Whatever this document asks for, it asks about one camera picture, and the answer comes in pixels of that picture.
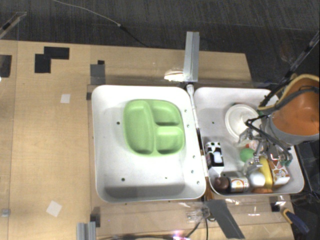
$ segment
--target white cable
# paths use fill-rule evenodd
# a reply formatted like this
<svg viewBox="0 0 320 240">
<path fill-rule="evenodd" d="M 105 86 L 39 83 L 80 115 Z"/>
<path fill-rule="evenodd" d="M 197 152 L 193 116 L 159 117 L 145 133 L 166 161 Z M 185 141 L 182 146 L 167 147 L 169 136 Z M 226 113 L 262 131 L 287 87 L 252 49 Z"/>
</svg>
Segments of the white cable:
<svg viewBox="0 0 320 240">
<path fill-rule="evenodd" d="M 90 10 L 90 9 L 87 9 L 87 8 L 84 8 L 84 7 L 81 7 L 81 6 L 78 6 L 78 5 L 74 5 L 74 4 L 70 4 L 70 3 L 66 3 L 66 2 L 61 2 L 61 1 L 58 1 L 58 0 L 51 0 L 51 1 L 54 1 L 54 2 L 56 2 L 56 3 L 62 4 L 62 5 L 65 5 L 65 6 L 70 6 L 70 7 L 74 7 L 74 8 L 78 8 L 78 9 L 85 10 L 85 11 L 87 11 L 87 12 L 89 12 L 89 13 L 92 13 L 92 14 L 94 14 L 94 15 L 97 15 L 97 16 L 99 16 L 99 17 L 102 17 L 102 18 L 104 18 L 104 19 L 107 19 L 108 21 L 111 21 L 111 22 L 115 23 L 118 27 L 121 27 L 121 24 L 120 24 L 120 23 L 114 21 L 114 20 L 111 19 L 111 18 L 108 18 L 108 17 L 106 17 L 106 16 L 103 16 L 103 15 L 101 15 L 101 14 L 99 14 L 99 13 L 93 11 L 93 10 Z"/>
</svg>

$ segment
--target white paper square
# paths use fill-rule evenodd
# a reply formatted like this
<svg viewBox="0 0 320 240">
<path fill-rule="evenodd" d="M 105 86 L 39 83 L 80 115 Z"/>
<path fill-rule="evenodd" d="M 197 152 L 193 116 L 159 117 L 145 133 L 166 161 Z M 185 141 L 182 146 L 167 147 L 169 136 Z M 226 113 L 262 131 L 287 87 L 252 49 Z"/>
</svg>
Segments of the white paper square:
<svg viewBox="0 0 320 240">
<path fill-rule="evenodd" d="M 46 209 L 46 212 L 54 217 L 58 217 L 60 211 L 61 211 L 62 205 L 58 204 L 55 201 L 51 201 L 48 208 Z"/>
<path fill-rule="evenodd" d="M 70 103 L 71 94 L 62 94 L 60 103 Z"/>
</svg>

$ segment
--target dark floor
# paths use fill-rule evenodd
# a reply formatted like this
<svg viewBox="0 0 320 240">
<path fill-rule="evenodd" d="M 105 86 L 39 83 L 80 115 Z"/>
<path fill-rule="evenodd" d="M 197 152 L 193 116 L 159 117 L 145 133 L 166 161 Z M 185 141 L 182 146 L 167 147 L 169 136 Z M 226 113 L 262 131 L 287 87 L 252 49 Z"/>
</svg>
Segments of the dark floor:
<svg viewBox="0 0 320 240">
<path fill-rule="evenodd" d="M 320 0 L 59 1 L 109 17 L 139 41 L 104 17 L 52 0 L 0 0 L 0 26 L 14 12 L 27 12 L 6 38 L 184 49 L 186 32 L 197 31 L 200 50 L 245 53 L 254 81 L 277 83 L 319 30 Z M 319 45 L 297 72 L 319 75 Z M 319 142 L 313 150 L 318 166 L 312 169 L 311 177 L 317 183 Z M 296 212 L 313 228 L 308 239 L 319 233 L 318 210 L 315 201 L 296 205 Z"/>
</svg>

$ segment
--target green plate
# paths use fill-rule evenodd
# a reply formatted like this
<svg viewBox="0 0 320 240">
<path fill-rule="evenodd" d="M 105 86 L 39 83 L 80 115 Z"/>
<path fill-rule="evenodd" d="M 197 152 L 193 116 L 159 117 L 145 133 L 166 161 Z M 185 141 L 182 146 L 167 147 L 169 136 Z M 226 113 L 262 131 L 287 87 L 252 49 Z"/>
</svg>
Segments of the green plate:
<svg viewBox="0 0 320 240">
<path fill-rule="evenodd" d="M 136 99 L 123 112 L 126 144 L 139 155 L 175 154 L 185 146 L 185 130 L 176 105 L 165 100 Z"/>
</svg>

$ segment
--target tool with yellow handle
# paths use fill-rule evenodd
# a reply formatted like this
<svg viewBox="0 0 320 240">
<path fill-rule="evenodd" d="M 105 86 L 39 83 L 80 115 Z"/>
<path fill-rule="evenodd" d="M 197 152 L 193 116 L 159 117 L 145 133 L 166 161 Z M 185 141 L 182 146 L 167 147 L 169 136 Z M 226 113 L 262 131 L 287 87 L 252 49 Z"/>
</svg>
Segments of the tool with yellow handle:
<svg viewBox="0 0 320 240">
<path fill-rule="evenodd" d="M 265 177 L 264 187 L 267 189 L 271 189 L 273 185 L 273 181 L 272 181 L 272 175 L 271 175 L 268 160 L 264 156 L 260 156 L 259 161 L 260 161 L 260 164 L 262 164 L 262 167 L 260 167 L 259 171 Z"/>
</svg>

